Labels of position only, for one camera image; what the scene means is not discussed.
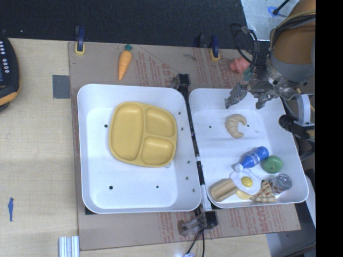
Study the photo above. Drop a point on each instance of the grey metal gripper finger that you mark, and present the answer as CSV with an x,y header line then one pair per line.
x,y
263,100
235,95

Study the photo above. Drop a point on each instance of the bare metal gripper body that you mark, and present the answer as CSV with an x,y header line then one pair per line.
x,y
269,86

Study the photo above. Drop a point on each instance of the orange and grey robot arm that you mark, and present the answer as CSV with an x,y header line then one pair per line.
x,y
294,44

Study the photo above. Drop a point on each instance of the beige toy croissant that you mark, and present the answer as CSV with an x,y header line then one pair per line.
x,y
233,126

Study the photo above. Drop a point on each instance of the pink toy figure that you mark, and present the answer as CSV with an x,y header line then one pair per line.
x,y
239,64

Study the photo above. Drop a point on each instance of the white plastic tray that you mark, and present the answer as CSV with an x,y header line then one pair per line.
x,y
214,143
134,194

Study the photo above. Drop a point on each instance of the blue and white toy bottle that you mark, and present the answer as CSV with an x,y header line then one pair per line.
x,y
254,157

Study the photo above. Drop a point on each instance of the thin black and white rod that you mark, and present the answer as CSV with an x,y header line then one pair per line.
x,y
193,140

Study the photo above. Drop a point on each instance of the green round toy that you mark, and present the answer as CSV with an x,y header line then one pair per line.
x,y
272,164

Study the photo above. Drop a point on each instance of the brown cardboard board red print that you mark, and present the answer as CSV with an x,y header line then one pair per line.
x,y
160,68

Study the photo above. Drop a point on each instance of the white and yellow fried egg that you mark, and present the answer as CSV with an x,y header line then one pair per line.
x,y
246,181

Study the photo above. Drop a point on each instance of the small silver can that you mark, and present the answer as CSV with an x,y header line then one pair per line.
x,y
281,184

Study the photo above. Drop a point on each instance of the toy pizza slice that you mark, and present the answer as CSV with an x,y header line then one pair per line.
x,y
265,194

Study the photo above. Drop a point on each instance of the tan toy bread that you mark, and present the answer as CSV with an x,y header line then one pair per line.
x,y
223,189

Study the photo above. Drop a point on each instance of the yellow divided plate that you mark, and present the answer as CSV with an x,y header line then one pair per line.
x,y
142,134

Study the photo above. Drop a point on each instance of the orange toy carrot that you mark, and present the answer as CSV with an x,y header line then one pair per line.
x,y
124,61

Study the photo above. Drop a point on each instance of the black cylinder on white bracket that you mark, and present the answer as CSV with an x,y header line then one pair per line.
x,y
297,122

